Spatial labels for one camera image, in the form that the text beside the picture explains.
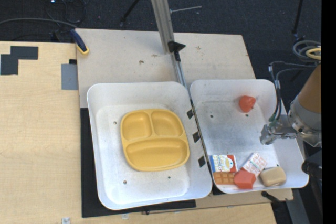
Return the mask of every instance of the black floor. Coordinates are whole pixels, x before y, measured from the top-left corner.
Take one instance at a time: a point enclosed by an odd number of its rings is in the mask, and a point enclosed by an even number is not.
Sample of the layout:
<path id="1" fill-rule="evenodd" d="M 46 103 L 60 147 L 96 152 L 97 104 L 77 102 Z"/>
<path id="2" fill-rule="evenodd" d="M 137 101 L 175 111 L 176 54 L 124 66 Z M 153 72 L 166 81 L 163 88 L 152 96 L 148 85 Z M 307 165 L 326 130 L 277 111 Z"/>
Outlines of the black floor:
<path id="1" fill-rule="evenodd" d="M 128 13 L 134 1 L 0 0 L 0 40 L 71 42 L 69 31 L 74 27 L 157 31 L 151 0 L 139 0 Z M 268 65 L 273 61 L 305 64 L 292 51 L 295 41 L 321 42 L 322 38 L 322 0 L 302 0 L 300 13 L 300 0 L 168 2 L 171 10 L 202 6 L 173 12 L 174 32 L 242 35 L 257 79 L 271 79 Z M 310 73 L 311 70 L 294 70 L 281 77 L 281 97 L 286 109 Z M 316 200 L 310 184 L 306 193 L 302 196 L 307 211 L 316 210 L 316 203 L 309 202 Z M 321 223 L 321 218 L 322 215 L 318 220 L 311 219 L 311 223 Z M 290 222 L 279 217 L 278 223 Z"/>

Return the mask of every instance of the gray tape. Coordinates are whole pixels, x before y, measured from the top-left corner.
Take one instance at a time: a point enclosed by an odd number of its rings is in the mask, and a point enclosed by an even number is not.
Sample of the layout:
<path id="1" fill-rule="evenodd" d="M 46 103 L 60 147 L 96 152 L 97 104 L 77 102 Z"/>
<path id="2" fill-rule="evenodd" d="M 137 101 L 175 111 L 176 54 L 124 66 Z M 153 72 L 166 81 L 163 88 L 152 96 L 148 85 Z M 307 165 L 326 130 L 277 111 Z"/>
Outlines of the gray tape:
<path id="1" fill-rule="evenodd" d="M 62 90 L 78 90 L 77 65 L 62 63 Z"/>

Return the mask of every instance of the red object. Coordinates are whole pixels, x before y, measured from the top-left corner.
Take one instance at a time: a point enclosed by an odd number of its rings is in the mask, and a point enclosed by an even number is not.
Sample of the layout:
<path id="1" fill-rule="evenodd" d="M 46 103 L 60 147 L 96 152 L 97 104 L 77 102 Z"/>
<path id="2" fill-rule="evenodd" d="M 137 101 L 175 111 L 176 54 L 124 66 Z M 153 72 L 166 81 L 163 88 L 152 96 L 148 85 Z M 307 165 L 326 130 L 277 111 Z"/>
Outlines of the red object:
<path id="1" fill-rule="evenodd" d="M 253 173 L 250 173 L 245 170 L 239 170 L 234 177 L 234 182 L 238 188 L 242 189 L 251 189 L 253 184 L 256 181 L 256 176 Z"/>
<path id="2" fill-rule="evenodd" d="M 244 95 L 239 99 L 239 107 L 243 112 L 250 112 L 256 103 L 256 99 L 251 96 Z"/>

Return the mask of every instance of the black clamp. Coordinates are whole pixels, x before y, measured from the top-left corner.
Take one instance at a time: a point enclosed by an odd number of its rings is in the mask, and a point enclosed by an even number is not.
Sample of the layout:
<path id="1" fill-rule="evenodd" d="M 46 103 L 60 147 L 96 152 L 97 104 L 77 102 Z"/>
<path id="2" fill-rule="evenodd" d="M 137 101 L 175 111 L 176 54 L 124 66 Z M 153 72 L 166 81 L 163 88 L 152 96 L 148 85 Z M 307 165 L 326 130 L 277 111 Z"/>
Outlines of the black clamp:
<path id="1" fill-rule="evenodd" d="M 182 50 L 184 47 L 185 47 L 185 45 L 183 45 L 181 43 L 177 43 L 177 42 L 174 42 L 174 41 L 169 41 L 168 42 L 169 52 L 173 52 L 174 56 L 175 56 L 175 60 L 179 61 L 179 62 L 181 62 L 179 51 Z"/>

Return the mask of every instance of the white tray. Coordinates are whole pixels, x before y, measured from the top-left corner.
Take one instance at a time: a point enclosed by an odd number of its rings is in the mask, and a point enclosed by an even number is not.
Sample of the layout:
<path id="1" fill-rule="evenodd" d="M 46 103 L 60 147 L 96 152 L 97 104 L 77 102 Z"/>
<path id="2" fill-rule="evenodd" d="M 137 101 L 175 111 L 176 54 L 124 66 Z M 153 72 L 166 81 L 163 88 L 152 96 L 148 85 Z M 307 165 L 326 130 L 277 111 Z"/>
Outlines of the white tray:
<path id="1" fill-rule="evenodd" d="M 198 199 L 212 189 L 212 178 L 191 110 L 188 91 L 177 82 L 100 83 L 87 93 L 97 189 L 101 203 L 120 210 L 164 202 Z M 129 166 L 120 137 L 123 116 L 139 109 L 169 109 L 181 119 L 190 157 L 181 167 L 160 172 L 139 172 Z"/>
<path id="2" fill-rule="evenodd" d="M 249 113 L 239 110 L 238 100 L 242 95 L 257 99 Z M 297 140 L 275 140 L 271 145 L 262 145 L 260 135 L 264 124 L 276 106 L 273 83 L 268 80 L 197 80 L 191 85 L 191 96 L 196 110 L 207 155 L 236 156 L 240 169 L 253 152 L 258 152 L 268 165 L 281 166 L 287 176 L 285 184 L 265 187 L 260 178 L 253 189 L 239 189 L 235 185 L 216 185 L 224 193 L 234 194 L 272 188 L 301 188 L 309 176 L 301 165 L 303 157 Z"/>

